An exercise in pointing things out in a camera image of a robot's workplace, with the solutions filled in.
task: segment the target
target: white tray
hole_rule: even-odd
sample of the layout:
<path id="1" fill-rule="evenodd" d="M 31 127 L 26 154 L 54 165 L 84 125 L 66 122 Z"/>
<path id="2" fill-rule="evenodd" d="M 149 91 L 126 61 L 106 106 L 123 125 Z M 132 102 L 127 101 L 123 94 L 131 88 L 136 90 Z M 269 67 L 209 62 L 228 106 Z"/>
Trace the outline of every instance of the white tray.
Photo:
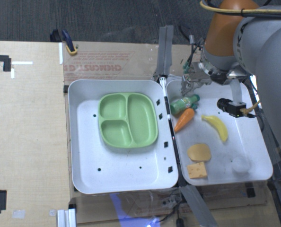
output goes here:
<path id="1" fill-rule="evenodd" d="M 104 143 L 98 103 L 106 94 L 134 92 L 153 102 L 158 138 L 143 148 L 114 148 Z M 161 86 L 150 80 L 77 80 L 68 89 L 72 178 L 85 194 L 173 187 L 178 170 Z"/>
<path id="2" fill-rule="evenodd" d="M 170 81 L 167 85 L 169 102 L 182 98 L 181 80 Z M 243 101 L 252 106 L 249 92 L 241 84 Z M 217 107 L 220 98 L 232 99 L 230 86 L 212 83 L 194 91 L 200 96 L 194 118 L 181 131 L 176 133 L 176 142 L 185 180 L 192 185 L 210 185 L 267 180 L 272 176 L 272 163 L 256 118 L 234 118 Z M 201 115 L 218 116 L 227 126 L 228 140 L 223 143 L 216 130 L 201 120 Z M 171 116 L 173 126 L 178 117 Z M 193 164 L 187 150 L 196 143 L 206 143 L 211 150 L 211 160 L 206 162 L 207 178 L 190 179 L 187 165 Z M 248 172 L 236 169 L 236 157 L 242 157 L 242 164 L 248 164 Z"/>

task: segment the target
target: yellow banana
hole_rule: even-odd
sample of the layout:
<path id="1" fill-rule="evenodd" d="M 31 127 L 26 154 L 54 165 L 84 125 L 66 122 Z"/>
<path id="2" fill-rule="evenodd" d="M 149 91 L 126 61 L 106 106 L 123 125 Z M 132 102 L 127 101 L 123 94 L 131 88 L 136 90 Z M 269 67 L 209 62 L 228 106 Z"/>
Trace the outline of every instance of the yellow banana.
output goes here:
<path id="1" fill-rule="evenodd" d="M 228 130 L 226 125 L 224 124 L 223 121 L 217 116 L 210 115 L 202 115 L 202 120 L 207 121 L 210 125 L 212 125 L 220 135 L 220 139 L 225 142 L 228 138 Z"/>

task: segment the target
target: green divided plate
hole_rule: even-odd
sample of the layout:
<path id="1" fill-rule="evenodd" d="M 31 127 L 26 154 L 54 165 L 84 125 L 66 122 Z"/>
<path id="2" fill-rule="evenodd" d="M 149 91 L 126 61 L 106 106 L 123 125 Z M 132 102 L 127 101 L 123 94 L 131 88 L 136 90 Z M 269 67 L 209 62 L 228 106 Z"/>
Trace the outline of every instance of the green divided plate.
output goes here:
<path id="1" fill-rule="evenodd" d="M 105 143 L 119 148 L 151 145 L 158 136 L 152 101 L 141 93 L 112 93 L 98 104 L 98 123 Z"/>

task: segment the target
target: green bottle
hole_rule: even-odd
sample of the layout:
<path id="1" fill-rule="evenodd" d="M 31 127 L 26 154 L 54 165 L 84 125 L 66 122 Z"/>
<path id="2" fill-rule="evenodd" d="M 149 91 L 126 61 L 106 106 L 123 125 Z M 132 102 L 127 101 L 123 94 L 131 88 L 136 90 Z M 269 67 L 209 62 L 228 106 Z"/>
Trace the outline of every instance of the green bottle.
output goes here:
<path id="1" fill-rule="evenodd" d="M 171 114 L 175 115 L 190 107 L 197 107 L 193 104 L 200 100 L 200 97 L 197 94 L 192 95 L 191 97 L 184 97 L 170 104 Z"/>

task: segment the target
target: orange carrot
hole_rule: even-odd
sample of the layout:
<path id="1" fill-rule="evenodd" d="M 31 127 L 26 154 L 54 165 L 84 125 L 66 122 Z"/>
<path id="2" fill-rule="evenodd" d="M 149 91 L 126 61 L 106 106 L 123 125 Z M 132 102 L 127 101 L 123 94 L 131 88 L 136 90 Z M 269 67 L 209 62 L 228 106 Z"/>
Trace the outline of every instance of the orange carrot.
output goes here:
<path id="1" fill-rule="evenodd" d="M 180 131 L 191 119 L 193 119 L 195 111 L 192 108 L 187 108 L 179 117 L 174 132 Z"/>

